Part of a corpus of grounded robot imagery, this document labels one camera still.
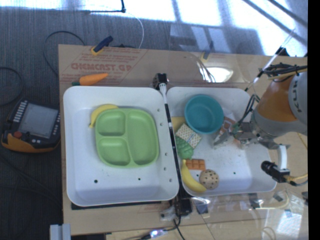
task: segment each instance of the carrot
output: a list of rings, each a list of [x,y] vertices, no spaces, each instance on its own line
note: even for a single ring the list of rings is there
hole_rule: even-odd
[[[91,86],[101,81],[102,79],[106,78],[107,76],[108,76],[108,73],[84,75],[80,77],[79,83],[81,86]]]

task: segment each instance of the gray floor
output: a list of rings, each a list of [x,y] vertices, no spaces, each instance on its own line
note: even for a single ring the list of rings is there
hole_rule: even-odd
[[[79,38],[96,45],[112,36],[110,46],[154,50],[203,51],[213,42],[215,53],[272,56],[281,45],[290,56],[308,53],[308,0],[123,2],[126,13],[91,13],[121,10],[121,0],[0,0],[0,104],[8,102],[0,126],[17,98],[59,103],[58,44],[82,45]],[[60,147],[22,154],[1,146],[0,154],[0,240],[49,239],[49,226],[63,222]]]

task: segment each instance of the blue bowl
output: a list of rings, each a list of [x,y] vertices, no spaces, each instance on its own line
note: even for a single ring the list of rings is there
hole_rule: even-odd
[[[188,100],[184,107],[187,125],[198,134],[213,134],[224,122],[224,112],[214,98],[200,94]]]

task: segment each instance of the table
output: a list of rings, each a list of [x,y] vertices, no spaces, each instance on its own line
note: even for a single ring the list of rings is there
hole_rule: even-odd
[[[59,45],[59,91],[61,110],[61,155],[62,155],[62,194],[63,194],[63,222],[70,224],[71,235],[88,235],[97,233],[112,233],[107,235],[107,239],[126,239],[128,237],[143,236],[150,229],[171,228],[172,221],[161,221],[160,211],[170,207],[167,201],[152,204],[139,204],[130,206],[117,206],[105,208],[72,209],[72,203],[68,198],[66,189],[66,150],[64,132],[64,108],[63,94],[72,82],[79,79],[81,75],[88,75],[93,72],[108,72],[111,81],[109,83],[101,81],[98,86],[150,86],[156,73],[166,73],[173,85],[193,85],[200,84],[202,75],[199,73],[198,64],[195,58],[200,58],[201,54],[183,51],[165,50],[144,50],[129,48],[106,47],[102,53],[101,60],[90,56],[90,46],[81,45]],[[222,86],[243,88],[248,86],[248,80],[254,79],[258,74],[258,69],[264,67],[270,56],[243,55],[243,54],[218,54],[211,53],[208,63],[214,66],[234,69],[236,79],[234,82],[223,83]],[[290,65],[307,65],[307,57],[287,57],[278,56],[272,62],[286,63]],[[261,97],[269,85],[267,76],[263,75],[254,85],[255,92]],[[288,168],[291,175],[299,176],[307,172],[308,151],[303,142],[308,138],[302,136],[302,140],[295,132],[288,133],[275,140],[278,143],[289,144]],[[277,154],[270,151],[270,157],[277,161]],[[277,184],[274,191],[284,189],[292,190],[295,193],[308,191],[308,184],[293,187],[287,183]],[[181,221],[181,228],[187,234],[193,232],[197,236],[188,235],[188,239],[216,239],[223,235],[222,231],[217,231],[216,225],[242,225],[241,229],[254,230],[255,220],[253,215],[247,210],[224,211],[216,214],[199,214],[196,209]],[[223,239],[233,239],[239,232],[225,235]],[[170,234],[163,239],[177,239],[177,231],[170,231]]]

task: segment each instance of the toy banana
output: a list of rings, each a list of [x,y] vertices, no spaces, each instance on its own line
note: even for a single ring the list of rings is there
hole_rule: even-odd
[[[186,165],[185,159],[182,159],[181,176],[182,176],[183,183],[192,191],[201,193],[201,192],[205,192],[207,190],[205,186],[201,185],[191,175],[191,173]]]
[[[96,119],[98,117],[98,115],[105,110],[111,110],[111,109],[118,109],[118,107],[116,105],[112,105],[112,104],[104,104],[99,106],[98,108],[96,108],[92,113],[91,113],[91,122],[89,127],[93,128],[95,126],[96,123]]]

